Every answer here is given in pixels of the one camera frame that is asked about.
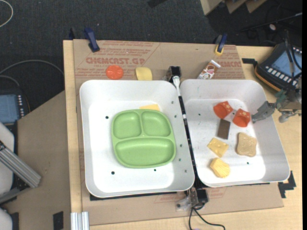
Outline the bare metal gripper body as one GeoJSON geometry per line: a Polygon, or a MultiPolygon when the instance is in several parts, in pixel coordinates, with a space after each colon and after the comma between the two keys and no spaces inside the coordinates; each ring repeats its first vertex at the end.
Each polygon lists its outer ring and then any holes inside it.
{"type": "Polygon", "coordinates": [[[299,98],[279,98],[276,100],[276,108],[281,113],[302,114],[302,99],[299,98]]]}

